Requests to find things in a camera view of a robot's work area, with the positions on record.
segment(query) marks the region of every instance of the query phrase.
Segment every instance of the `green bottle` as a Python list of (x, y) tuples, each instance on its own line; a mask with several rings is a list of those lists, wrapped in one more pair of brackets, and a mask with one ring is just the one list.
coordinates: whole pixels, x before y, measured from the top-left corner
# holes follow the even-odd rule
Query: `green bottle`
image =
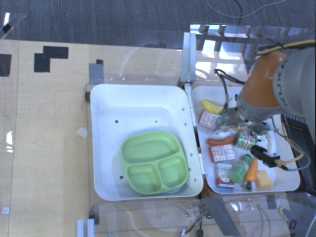
[(251, 155), (246, 154), (242, 158), (236, 162), (233, 171), (231, 172), (230, 179), (232, 182), (239, 184), (243, 181), (243, 177), (247, 173), (249, 162), (251, 160)]

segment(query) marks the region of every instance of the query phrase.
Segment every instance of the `green divided plate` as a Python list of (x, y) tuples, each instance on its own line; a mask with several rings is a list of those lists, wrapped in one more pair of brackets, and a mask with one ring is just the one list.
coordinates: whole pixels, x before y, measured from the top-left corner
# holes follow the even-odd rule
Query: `green divided plate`
[(167, 131), (151, 131), (125, 139), (120, 158), (134, 191), (153, 195), (176, 189), (189, 177), (179, 140)]

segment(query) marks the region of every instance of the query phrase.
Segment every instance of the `wooden table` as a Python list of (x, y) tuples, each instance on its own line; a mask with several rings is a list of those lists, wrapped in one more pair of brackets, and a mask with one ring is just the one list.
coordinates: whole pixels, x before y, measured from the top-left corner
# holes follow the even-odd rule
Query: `wooden table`
[[(68, 47), (69, 57), (50, 59), (50, 73), (35, 73), (34, 54), (43, 53), (43, 46)], [(4, 138), (8, 131), (15, 131), (14, 152), (5, 158), (7, 162), (0, 162), (1, 174), (5, 174), (0, 179), (0, 200), (10, 203), (10, 214), (0, 218), (0, 236), (74, 236), (76, 220), (86, 220), (90, 209), (87, 137), (77, 133), (87, 129), (85, 90), (89, 83), (89, 63), (96, 63), (97, 59), (104, 61), (107, 82), (129, 82), (135, 75), (138, 80), (146, 81), (154, 75), (155, 80), (147, 83), (157, 84), (162, 77), (168, 80), (160, 83), (176, 85), (182, 51), (2, 40), (0, 53), (12, 54), (10, 76), (0, 77), (2, 118), (6, 118), (2, 123), (8, 125), (1, 130), (1, 136)], [(197, 57), (200, 61), (206, 59), (201, 53)], [(246, 73), (237, 71), (236, 76), (242, 79)], [(179, 210), (166, 208), (160, 208), (164, 210), (162, 217)], [(131, 210), (129, 218), (125, 218), (129, 222), (125, 224), (137, 226), (146, 213), (159, 212), (159, 208), (148, 210)], [(277, 211), (269, 210), (269, 215), (273, 219), (272, 233), (278, 231), (279, 236), (289, 236), (286, 222)], [(119, 214), (115, 212), (114, 217), (109, 213), (107, 217), (115, 221)], [(183, 219), (183, 226), (192, 223)], [(258, 217), (235, 222), (247, 235), (261, 227)], [(212, 236), (221, 236), (214, 220), (205, 222), (203, 229)], [(113, 231), (113, 235), (173, 237), (177, 231), (176, 223), (160, 230), (143, 230), (142, 234), (134, 230)]]

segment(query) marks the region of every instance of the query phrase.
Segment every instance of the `yellow banana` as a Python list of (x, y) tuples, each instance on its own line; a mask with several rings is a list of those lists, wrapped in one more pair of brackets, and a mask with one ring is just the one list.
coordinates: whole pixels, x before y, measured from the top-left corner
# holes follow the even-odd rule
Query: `yellow banana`
[(222, 107), (219, 107), (217, 105), (212, 104), (210, 101), (207, 101), (205, 99), (202, 100), (202, 106), (203, 108), (208, 111), (209, 113), (219, 114), (219, 112), (222, 110)]

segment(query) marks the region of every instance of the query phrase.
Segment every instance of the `hot dog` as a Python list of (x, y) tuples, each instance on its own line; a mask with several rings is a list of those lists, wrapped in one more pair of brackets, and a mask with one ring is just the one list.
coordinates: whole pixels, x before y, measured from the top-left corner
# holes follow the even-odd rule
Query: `hot dog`
[(231, 144), (234, 142), (234, 137), (233, 136), (228, 136), (225, 139), (221, 139), (221, 140), (216, 140), (216, 139), (207, 139), (207, 143), (210, 146), (222, 146), (222, 145), (227, 145), (227, 144)]

